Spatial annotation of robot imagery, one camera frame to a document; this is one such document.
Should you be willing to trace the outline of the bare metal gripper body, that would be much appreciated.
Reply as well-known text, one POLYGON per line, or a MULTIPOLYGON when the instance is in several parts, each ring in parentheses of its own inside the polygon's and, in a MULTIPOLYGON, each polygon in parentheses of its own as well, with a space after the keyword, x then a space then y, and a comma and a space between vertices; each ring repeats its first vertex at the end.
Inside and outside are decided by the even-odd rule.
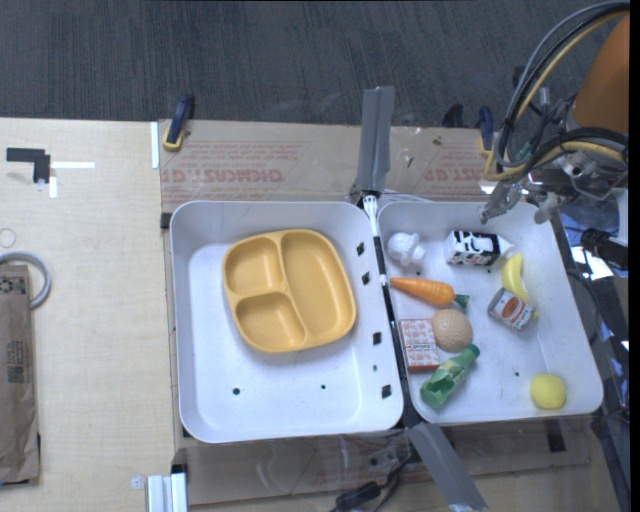
POLYGON ((595 151, 534 155, 523 164, 523 171, 522 186, 537 202, 548 198, 571 202, 578 197, 601 201, 627 184, 626 161, 595 151))

